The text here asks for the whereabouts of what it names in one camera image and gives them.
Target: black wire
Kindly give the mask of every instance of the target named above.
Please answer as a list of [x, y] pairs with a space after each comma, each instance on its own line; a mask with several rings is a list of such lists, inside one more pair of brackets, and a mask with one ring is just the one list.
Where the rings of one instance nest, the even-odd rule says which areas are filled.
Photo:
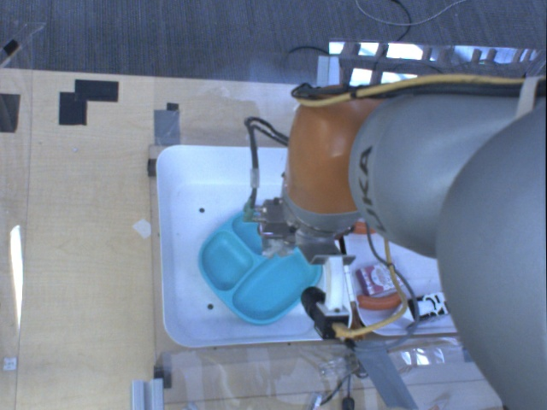
[[340, 246], [340, 252], [342, 253], [342, 255], [347, 255], [348, 252], [345, 248], [344, 236], [340, 236], [340, 238], [338, 239], [338, 245]]
[[331, 401], [331, 399], [336, 396], [336, 394], [340, 391], [340, 389], [342, 389], [342, 386], [344, 385], [344, 383], [346, 382], [346, 380], [348, 380], [350, 377], [351, 377], [352, 373], [349, 373], [348, 375], [346, 375], [345, 377], [343, 377], [340, 382], [338, 383], [338, 385], [334, 388], [334, 390], [323, 400], [321, 401], [321, 404], [320, 406], [324, 406], [325, 404], [327, 404], [328, 402]]
[[389, 266], [390, 263], [388, 263], [384, 258], [379, 256], [378, 252], [376, 251], [376, 248], [374, 247], [373, 238], [370, 235], [370, 229], [368, 228], [367, 222], [365, 222], [365, 228], [367, 229], [367, 240], [368, 240], [368, 247], [370, 248], [370, 251], [373, 253], [374, 258], [378, 260], [380, 263], [382, 263], [384, 266]]
[[348, 397], [351, 396], [351, 375], [348, 377]]
[[[289, 143], [289, 138], [284, 134], [275, 129], [268, 121], [261, 119], [259, 117], [249, 117], [247, 119], [249, 125], [253, 125], [257, 131], [262, 132], [264, 135], [267, 135], [271, 139], [274, 139], [280, 144], [287, 145]], [[259, 123], [261, 126], [266, 127], [268, 130], [260, 128], [256, 123]]]
[[[250, 158], [251, 158], [251, 165], [253, 170], [258, 170], [258, 147], [256, 146], [256, 136], [255, 131], [259, 131], [263, 133], [264, 135], [270, 137], [272, 140], [283, 144], [286, 146], [289, 143], [289, 138], [281, 133], [278, 132], [268, 121], [264, 119], [260, 119], [258, 117], [248, 117], [245, 119], [245, 127], [247, 128], [247, 132], [249, 133], [249, 147], [250, 147]], [[249, 206], [251, 208], [254, 208], [256, 205], [256, 196], [258, 194], [258, 188], [253, 185], [250, 196], [249, 196]]]
[[399, 7], [404, 11], [404, 13], [407, 15], [407, 18], [409, 19], [409, 25], [406, 26], [406, 28], [404, 29], [404, 32], [401, 34], [401, 36], [399, 36], [399, 38], [397, 38], [395, 40], [396, 42], [399, 42], [399, 41], [401, 41], [401, 39], [403, 39], [404, 37], [407, 36], [407, 33], [409, 33], [409, 30], [410, 30], [411, 24], [412, 24], [412, 17], [410, 16], [410, 12], [407, 9], [407, 7], [400, 0], [391, 0], [391, 1], [394, 2], [395, 4], [399, 5]]
[[[387, 91], [381, 94], [368, 96], [370, 98], [390, 98], [401, 96], [404, 94], [411, 95], [425, 95], [425, 94], [457, 94], [457, 95], [472, 95], [472, 96], [491, 96], [491, 97], [518, 97], [521, 94], [522, 85], [492, 85], [488, 83], [484, 84], [468, 84], [468, 83], [450, 83], [450, 84], [427, 84], [417, 85], [408, 88], [396, 88], [392, 91]], [[294, 88], [291, 95], [298, 99], [316, 100], [321, 99], [324, 96], [332, 94], [344, 94], [356, 92], [361, 87], [346, 87], [344, 91], [338, 88], [337, 92], [333, 92], [332, 89], [321, 87], [313, 87], [310, 84], [301, 84]], [[537, 97], [545, 97], [546, 84], [545, 79], [538, 82], [538, 88], [536, 90]]]
[[316, 50], [323, 53], [324, 55], [330, 55], [330, 53], [327, 50], [322, 49], [321, 47], [317, 47], [316, 45], [299, 45], [297, 47], [290, 49], [287, 52], [287, 55], [290, 55], [291, 53], [294, 53], [295, 51], [299, 51], [299, 50]]

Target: cable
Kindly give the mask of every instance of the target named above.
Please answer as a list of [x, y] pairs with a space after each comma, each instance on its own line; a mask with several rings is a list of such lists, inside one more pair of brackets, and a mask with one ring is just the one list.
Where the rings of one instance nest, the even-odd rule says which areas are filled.
[[355, 0], [356, 1], [356, 6], [357, 8], [364, 14], [366, 15], [368, 18], [371, 18], [373, 19], [374, 21], [377, 21], [378, 23], [383, 23], [383, 24], [387, 24], [389, 26], [418, 26], [420, 24], [424, 24], [424, 23], [427, 23], [428, 21], [431, 21], [431, 20], [434, 20], [435, 18], [437, 18], [438, 16], [440, 16], [441, 14], [443, 14], [444, 12], [446, 12], [447, 10], [451, 9], [451, 8], [454, 8], [456, 5], [458, 4], [461, 4], [461, 3], [465, 3], [465, 2], [468, 2], [469, 0], [457, 0], [456, 2], [453, 2], [451, 4], [449, 4], [446, 8], [438, 11], [436, 14], [433, 14], [427, 18], [425, 18], [424, 20], [420, 20], [420, 21], [415, 21], [415, 22], [409, 22], [409, 23], [396, 23], [394, 21], [389, 21], [389, 20], [382, 20], [381, 18], [377, 18], [373, 15], [370, 15], [367, 11], [365, 11], [361, 5], [359, 4], [359, 0]]
[[342, 410], [355, 410], [356, 402], [351, 397], [351, 376], [348, 378], [348, 393], [342, 400]]
[[328, 402], [330, 402], [332, 400], [332, 398], [340, 391], [340, 389], [342, 389], [342, 386], [344, 385], [344, 383], [346, 382], [346, 380], [348, 380], [349, 378], [351, 378], [351, 375], [353, 375], [353, 372], [352, 373], [349, 373], [348, 375], [346, 375], [345, 377], [343, 377], [340, 382], [338, 383], [338, 385], [334, 388], [334, 390], [323, 400], [321, 401], [321, 404], [320, 406], [324, 406], [325, 404], [327, 404]]
[[340, 238], [338, 239], [338, 245], [340, 246], [340, 252], [342, 253], [342, 255], [347, 255], [348, 252], [345, 248], [344, 236], [340, 236]]
[[[394, 97], [402, 92], [405, 94], [451, 92], [480, 95], [485, 95], [485, 92], [488, 92], [493, 96], [517, 97], [520, 95], [520, 87], [523, 82], [524, 79], [478, 76], [475, 74], [428, 74], [427, 76], [400, 80], [390, 84], [348, 87], [346, 92], [331, 97], [322, 97], [321, 89], [315, 89], [308, 84], [299, 85], [291, 94], [303, 106], [318, 108], [364, 97]], [[542, 94], [544, 91], [545, 78], [538, 85], [538, 92]]]
[[321, 52], [324, 55], [330, 55], [330, 53], [327, 50], [322, 49], [321, 47], [317, 47], [316, 45], [299, 45], [298, 47], [294, 47], [290, 49], [287, 52], [287, 55], [290, 55], [291, 53], [294, 53], [295, 51], [299, 51], [299, 50], [316, 50]]
[[252, 172], [256, 176], [256, 179], [251, 180], [251, 192], [247, 203], [244, 205], [244, 219], [250, 220], [252, 218], [252, 213], [254, 212], [256, 205], [256, 196], [258, 194], [258, 147], [256, 145], [256, 136], [255, 131], [259, 131], [270, 137], [272, 140], [276, 141], [279, 144], [286, 146], [289, 143], [289, 138], [277, 131], [268, 121], [260, 119], [258, 117], [248, 117], [245, 119], [245, 127], [249, 133], [249, 146], [250, 146], [250, 157], [251, 157], [251, 166]]
[[[364, 222], [364, 224], [365, 224], [365, 228], [367, 230], [368, 247], [370, 248], [371, 252], [373, 253], [374, 258], [376, 258], [376, 260], [378, 260], [384, 266], [388, 267], [389, 263], [386, 260], [384, 260], [381, 256], [379, 256], [378, 252], [376, 251], [376, 248], [374, 247], [373, 239], [372, 239], [371, 232], [370, 232], [371, 229], [369, 228], [368, 223]], [[409, 281], [398, 270], [396, 270], [396, 274], [399, 277], [399, 279], [401, 280], [401, 282], [404, 284], [404, 286], [406, 287], [407, 291], [410, 294], [410, 299], [412, 300], [415, 307], [417, 308], [416, 309], [416, 312], [417, 312], [416, 317], [420, 317], [420, 305], [418, 304], [418, 301], [416, 299], [416, 294], [414, 293], [414, 290], [412, 289], [412, 286], [409, 284]], [[406, 342], [409, 338], [411, 338], [414, 335], [414, 333], [416, 331], [416, 328], [418, 328], [418, 324], [419, 324], [419, 320], [415, 320], [412, 323], [412, 325], [409, 326], [409, 328], [407, 328], [407, 333], [404, 336], [398, 338], [393, 343], [385, 344], [384, 348], [385, 349], [392, 349], [392, 348], [395, 348], [396, 346], [399, 346], [399, 345], [403, 344], [404, 342]]]
[[399, 42], [401, 41], [404, 37], [407, 36], [407, 33], [409, 33], [409, 30], [412, 26], [412, 16], [410, 16], [410, 12], [409, 10], [407, 9], [407, 7], [403, 4], [403, 2], [401, 2], [401, 0], [391, 0], [392, 2], [394, 2], [395, 4], [397, 4], [403, 11], [404, 13], [407, 15], [407, 18], [409, 19], [409, 22], [407, 23], [407, 28], [404, 30], [404, 32], [399, 36], [399, 38], [397, 38], [395, 41], [396, 42]]
[[[386, 325], [389, 325], [390, 323], [392, 323], [395, 320], [399, 319], [405, 313], [406, 309], [408, 308], [408, 300], [407, 300], [407, 297], [404, 295], [403, 291], [401, 290], [401, 287], [400, 287], [400, 285], [397, 281], [397, 277], [399, 277], [399, 279], [401, 280], [403, 285], [409, 291], [410, 298], [412, 299], [412, 302], [414, 303], [415, 306], [417, 306], [416, 317], [418, 317], [418, 318], [420, 317], [420, 307], [419, 307], [418, 302], [416, 300], [416, 295], [415, 295], [414, 291], [412, 290], [412, 287], [409, 284], [409, 281], [397, 269], [395, 269], [395, 266], [393, 265], [393, 263], [391, 261], [391, 251], [390, 251], [389, 242], [387, 240], [384, 240], [386, 259], [383, 259], [381, 256], [379, 256], [378, 252], [376, 251], [376, 248], [373, 245], [372, 237], [370, 235], [370, 230], [368, 229], [368, 225], [366, 223], [365, 223], [365, 226], [367, 227], [368, 245], [369, 245], [374, 257], [380, 263], [382, 263], [384, 266], [386, 266], [389, 269], [390, 275], [391, 275], [391, 280], [392, 280], [393, 284], [395, 285], [397, 293], [401, 297], [401, 303], [403, 304], [403, 307], [401, 308], [401, 310], [399, 310], [399, 312], [393, 314], [390, 318], [382, 320], [382, 321], [377, 322], [376, 324], [373, 324], [373, 325], [370, 325], [370, 326], [362, 327], [359, 330], [350, 330], [345, 325], [333, 324], [332, 328], [336, 332], [336, 337], [352, 338], [352, 339], [355, 339], [356, 337], [363, 337], [363, 336], [367, 335], [368, 333], [370, 333], [372, 331], [376, 331], [379, 328], [382, 328]], [[393, 343], [380, 343], [379, 345], [375, 344], [375, 343], [372, 343], [371, 344], [371, 349], [372, 348], [374, 348], [374, 349], [383, 348], [385, 350], [388, 350], [388, 349], [395, 348], [396, 346], [402, 344], [403, 342], [405, 342], [411, 336], [414, 335], [414, 333], [416, 331], [416, 328], [418, 327], [418, 322], [419, 322], [419, 320], [415, 320], [412, 323], [412, 325], [407, 329], [406, 334], [404, 336], [400, 337], [399, 339], [397, 339], [395, 342], [393, 342]], [[366, 349], [356, 347], [356, 350], [366, 350]]]
[[356, 338], [364, 337], [373, 331], [379, 330], [380, 328], [383, 328], [384, 326], [395, 322], [406, 313], [407, 309], [409, 308], [409, 303], [407, 301], [406, 295], [404, 295], [403, 290], [401, 289], [401, 286], [399, 285], [399, 282], [397, 281], [395, 266], [393, 265], [393, 263], [390, 263], [388, 265], [388, 268], [391, 275], [391, 281], [393, 285], [395, 285], [395, 289], [397, 290], [397, 293], [401, 297], [401, 305], [402, 305], [401, 309], [387, 319], [381, 320], [380, 322], [376, 322], [375, 324], [372, 324], [369, 326], [363, 326], [362, 328], [359, 328], [357, 330], [351, 330], [346, 325], [341, 323], [334, 323], [332, 324], [332, 329], [334, 330], [337, 338], [356, 339]]

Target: blue plate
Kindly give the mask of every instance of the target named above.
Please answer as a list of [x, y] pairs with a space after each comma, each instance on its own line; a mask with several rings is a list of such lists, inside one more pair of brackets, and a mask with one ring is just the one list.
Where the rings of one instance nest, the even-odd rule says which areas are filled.
[[261, 255], [258, 224], [239, 213], [216, 230], [199, 252], [199, 270], [209, 287], [240, 318], [256, 325], [281, 319], [316, 285], [321, 266], [312, 266], [299, 249], [292, 255]]

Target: black cable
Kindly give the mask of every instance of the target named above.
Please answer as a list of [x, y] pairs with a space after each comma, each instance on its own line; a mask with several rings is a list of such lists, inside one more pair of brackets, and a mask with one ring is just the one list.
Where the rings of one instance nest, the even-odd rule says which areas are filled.
[[[468, 84], [468, 83], [449, 83], [449, 84], [427, 84], [417, 85], [408, 88], [396, 88], [391, 91], [380, 93], [369, 98], [390, 98], [410, 94], [414, 96], [426, 94], [457, 94], [472, 96], [490, 96], [490, 97], [518, 97], [521, 94], [522, 85], [493, 85], [493, 84]], [[298, 99], [317, 100], [325, 96], [339, 95], [345, 93], [356, 93], [362, 87], [313, 87], [310, 84], [301, 84], [294, 88], [291, 95]], [[545, 79], [538, 82], [536, 89], [537, 97], [545, 97], [546, 83]]]
[[327, 404], [328, 402], [331, 401], [331, 399], [336, 396], [336, 394], [340, 391], [340, 389], [342, 389], [342, 386], [344, 385], [344, 383], [346, 382], [346, 380], [348, 380], [351, 375], [353, 375], [352, 373], [349, 373], [348, 375], [346, 375], [345, 377], [343, 377], [340, 382], [338, 383], [338, 385], [334, 388], [334, 390], [323, 400], [321, 401], [321, 404], [320, 406], [324, 406], [325, 404]]
[[267, 135], [271, 139], [277, 141], [280, 144], [287, 145], [289, 143], [289, 138], [284, 134], [275, 129], [268, 121], [258, 118], [258, 117], [249, 117], [247, 119], [249, 125], [253, 125], [257, 131], [262, 132], [264, 135]]
[[406, 6], [403, 4], [403, 2], [401, 2], [401, 0], [391, 0], [391, 1], [394, 2], [395, 4], [397, 4], [404, 11], [404, 13], [407, 15], [407, 18], [409, 19], [409, 25], [406, 26], [406, 28], [404, 29], [404, 32], [401, 34], [401, 36], [395, 40], [395, 42], [398, 43], [399, 41], [401, 41], [401, 39], [403, 39], [404, 37], [407, 36], [407, 33], [409, 33], [409, 30], [410, 30], [411, 24], [412, 24], [412, 17], [410, 16], [409, 10], [406, 8]]
[[[250, 158], [253, 171], [258, 171], [258, 147], [256, 145], [255, 131], [259, 131], [264, 135], [270, 137], [272, 140], [286, 146], [289, 143], [289, 138], [277, 131], [268, 121], [260, 119], [258, 117], [248, 117], [245, 119], [245, 127], [249, 133], [249, 146], [250, 146]], [[258, 194], [258, 187], [255, 184], [251, 185], [250, 196], [247, 201], [247, 205], [250, 209], [256, 205], [256, 196]]]
[[294, 53], [295, 51], [299, 51], [299, 50], [316, 50], [321, 52], [324, 55], [330, 55], [330, 53], [327, 50], [322, 49], [321, 47], [317, 47], [316, 45], [299, 45], [297, 47], [290, 49], [287, 52], [287, 55], [290, 55], [291, 53]]
[[356, 402], [351, 397], [351, 376], [348, 378], [348, 393], [342, 400], [342, 410], [355, 410]]
[[342, 255], [347, 255], [348, 252], [345, 248], [344, 236], [340, 236], [340, 238], [338, 239], [338, 245], [340, 246], [340, 252], [342, 253]]

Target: gray robot arm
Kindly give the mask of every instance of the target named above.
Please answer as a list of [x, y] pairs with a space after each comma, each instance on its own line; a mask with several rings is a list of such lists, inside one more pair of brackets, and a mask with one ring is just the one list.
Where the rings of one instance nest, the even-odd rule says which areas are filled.
[[437, 257], [456, 327], [510, 410], [547, 408], [545, 101], [399, 97], [359, 131], [350, 187], [394, 243]]

